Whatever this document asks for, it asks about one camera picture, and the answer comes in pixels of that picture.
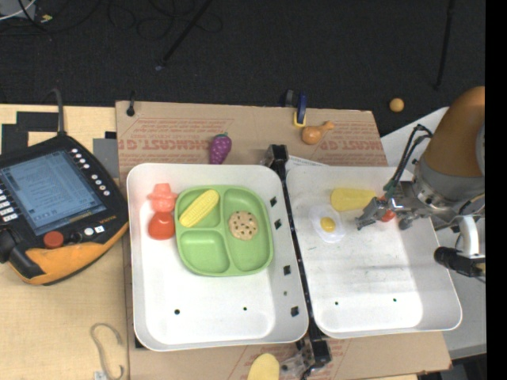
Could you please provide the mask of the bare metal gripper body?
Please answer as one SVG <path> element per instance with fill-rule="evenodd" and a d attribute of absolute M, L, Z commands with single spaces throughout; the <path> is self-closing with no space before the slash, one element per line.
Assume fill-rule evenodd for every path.
<path fill-rule="evenodd" d="M 457 226 L 456 201 L 449 200 L 426 183 L 401 181 L 390 199 L 390 209 L 398 218 L 398 227 L 407 230 L 417 219 L 431 219 L 435 230 Z"/>

